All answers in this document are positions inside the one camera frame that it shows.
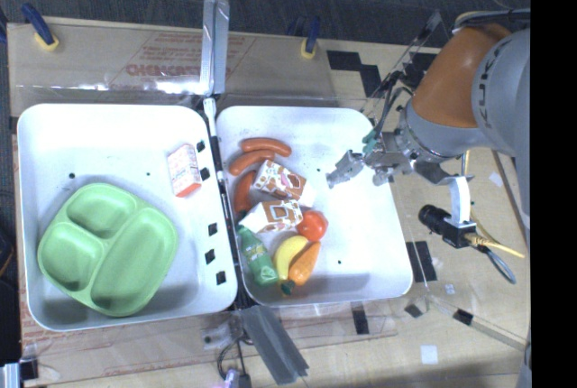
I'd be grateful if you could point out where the thin black and white rod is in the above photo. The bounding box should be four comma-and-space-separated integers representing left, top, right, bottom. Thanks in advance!
202, 97, 247, 311

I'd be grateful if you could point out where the red toy tomato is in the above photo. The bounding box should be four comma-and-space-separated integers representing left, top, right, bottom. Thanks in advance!
295, 208, 330, 244

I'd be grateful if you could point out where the yellow banana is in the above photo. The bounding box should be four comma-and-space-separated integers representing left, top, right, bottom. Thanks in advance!
272, 234, 310, 282

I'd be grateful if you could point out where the black cylinder on white bracket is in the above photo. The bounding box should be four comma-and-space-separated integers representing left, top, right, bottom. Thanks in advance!
417, 175, 479, 250

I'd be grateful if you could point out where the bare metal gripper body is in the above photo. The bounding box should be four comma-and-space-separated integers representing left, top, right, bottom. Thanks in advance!
362, 131, 424, 188

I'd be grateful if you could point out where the orange and white carton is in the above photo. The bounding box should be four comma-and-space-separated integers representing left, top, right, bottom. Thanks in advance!
166, 143, 203, 199

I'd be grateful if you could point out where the orange toy sausage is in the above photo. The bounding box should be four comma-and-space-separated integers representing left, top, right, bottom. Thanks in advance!
232, 169, 259, 217
239, 136, 293, 159
227, 148, 278, 178

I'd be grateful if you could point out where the orange carrot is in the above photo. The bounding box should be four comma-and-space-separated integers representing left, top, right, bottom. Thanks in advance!
279, 240, 323, 297

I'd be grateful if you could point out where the white plastic tray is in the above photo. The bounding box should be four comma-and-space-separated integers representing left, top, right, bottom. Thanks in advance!
215, 105, 415, 309
16, 102, 240, 333

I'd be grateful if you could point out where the green plastic bottle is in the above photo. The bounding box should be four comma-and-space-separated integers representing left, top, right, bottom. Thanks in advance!
236, 224, 279, 288

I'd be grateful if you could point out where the brown cardboard board, red print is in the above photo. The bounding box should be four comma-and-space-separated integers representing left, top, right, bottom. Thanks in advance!
5, 15, 398, 383

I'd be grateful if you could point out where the green divided plate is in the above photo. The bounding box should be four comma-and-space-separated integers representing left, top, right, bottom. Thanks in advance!
36, 181, 180, 319

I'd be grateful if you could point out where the white and brown carton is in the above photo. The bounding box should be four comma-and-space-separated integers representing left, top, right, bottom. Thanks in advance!
237, 199, 305, 236
251, 158, 318, 208

